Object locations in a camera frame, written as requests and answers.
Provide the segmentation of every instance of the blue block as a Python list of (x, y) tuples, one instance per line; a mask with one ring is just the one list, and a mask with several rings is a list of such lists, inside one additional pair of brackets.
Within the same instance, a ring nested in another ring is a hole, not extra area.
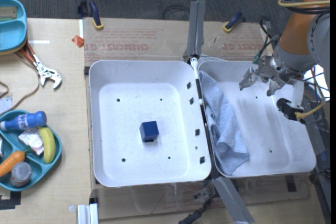
[(156, 121), (143, 122), (140, 125), (140, 134), (143, 142), (153, 142), (159, 135)]

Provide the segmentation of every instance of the banana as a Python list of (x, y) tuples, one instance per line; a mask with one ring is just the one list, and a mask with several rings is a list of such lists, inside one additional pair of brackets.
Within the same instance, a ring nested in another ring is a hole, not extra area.
[(45, 164), (50, 164), (54, 160), (56, 154), (56, 144), (54, 134), (48, 127), (39, 127), (38, 133), (43, 141), (44, 162)]

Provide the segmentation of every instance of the metal can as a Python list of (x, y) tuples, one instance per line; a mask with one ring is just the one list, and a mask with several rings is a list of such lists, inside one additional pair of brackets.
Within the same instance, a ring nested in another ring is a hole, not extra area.
[(13, 187), (22, 188), (29, 183), (32, 173), (32, 167), (28, 163), (17, 163), (12, 169), (10, 183)]

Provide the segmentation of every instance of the white tray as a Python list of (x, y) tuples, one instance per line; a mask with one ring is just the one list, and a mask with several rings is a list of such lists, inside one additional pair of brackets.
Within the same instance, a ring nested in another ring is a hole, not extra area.
[(286, 85), (266, 96), (268, 83), (259, 79), (239, 90), (239, 81), (252, 66), (250, 62), (207, 61), (199, 66), (214, 78), (235, 110), (238, 124), (250, 152), (250, 160), (230, 176), (250, 177), (305, 173), (313, 170), (316, 157), (305, 125), (288, 120), (277, 108), (280, 98), (292, 99), (293, 86)]
[[(209, 175), (207, 139), (189, 65), (98, 61), (91, 66), (89, 79), (93, 167), (101, 184), (175, 183)], [(147, 121), (157, 122), (159, 136), (144, 143), (139, 127)]]

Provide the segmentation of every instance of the orange carrot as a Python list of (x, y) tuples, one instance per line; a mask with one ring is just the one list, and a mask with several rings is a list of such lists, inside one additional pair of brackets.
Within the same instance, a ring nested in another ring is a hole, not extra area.
[(14, 151), (0, 164), (0, 177), (7, 175), (12, 171), (15, 164), (23, 162), (26, 157), (26, 153), (31, 152), (31, 147), (26, 147), (23, 151)]

